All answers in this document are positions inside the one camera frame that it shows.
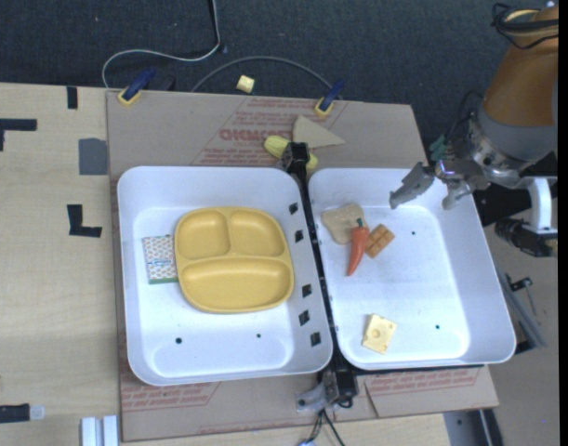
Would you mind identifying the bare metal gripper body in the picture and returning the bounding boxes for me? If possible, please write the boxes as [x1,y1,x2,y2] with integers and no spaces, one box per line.
[434,119,535,190]

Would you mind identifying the orange toy biscuit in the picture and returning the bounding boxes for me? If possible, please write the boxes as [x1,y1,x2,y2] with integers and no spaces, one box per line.
[363,223,397,260]

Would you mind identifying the orange toy carrot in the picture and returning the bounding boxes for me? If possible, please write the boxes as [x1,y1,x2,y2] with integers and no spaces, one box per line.
[345,216,371,278]

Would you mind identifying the beige toy bread slice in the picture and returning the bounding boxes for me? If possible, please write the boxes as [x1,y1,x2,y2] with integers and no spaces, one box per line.
[321,203,370,246]

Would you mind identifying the white plastic tray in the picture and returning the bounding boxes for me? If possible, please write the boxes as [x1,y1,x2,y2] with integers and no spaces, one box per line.
[116,164,334,387]
[307,166,518,372]

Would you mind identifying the beige triangular toy slice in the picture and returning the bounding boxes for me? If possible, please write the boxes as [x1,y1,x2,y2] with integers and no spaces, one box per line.
[291,114,347,150]

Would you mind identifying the yellow toy corn cob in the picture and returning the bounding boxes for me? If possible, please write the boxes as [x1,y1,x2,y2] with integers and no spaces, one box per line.
[263,135,320,173]

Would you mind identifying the yellow toy cheese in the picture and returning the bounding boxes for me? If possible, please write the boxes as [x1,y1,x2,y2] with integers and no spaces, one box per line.
[361,312,398,356]

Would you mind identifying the yellow divided plate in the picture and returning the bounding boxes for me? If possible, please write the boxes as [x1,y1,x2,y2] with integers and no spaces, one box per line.
[173,205,296,315]

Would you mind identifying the brown cardboard board red print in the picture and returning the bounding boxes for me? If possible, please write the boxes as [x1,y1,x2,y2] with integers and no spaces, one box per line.
[105,89,500,443]

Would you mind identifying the white packet with orange print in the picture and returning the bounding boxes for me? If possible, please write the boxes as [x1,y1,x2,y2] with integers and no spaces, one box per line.
[140,234,179,286]

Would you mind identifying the black cylinder on white bracket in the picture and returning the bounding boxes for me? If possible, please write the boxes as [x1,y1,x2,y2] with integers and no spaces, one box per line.
[494,176,560,258]

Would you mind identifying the black block with thin wires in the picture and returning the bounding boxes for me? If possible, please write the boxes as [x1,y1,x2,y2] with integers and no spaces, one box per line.
[282,140,311,174]
[317,365,360,409]

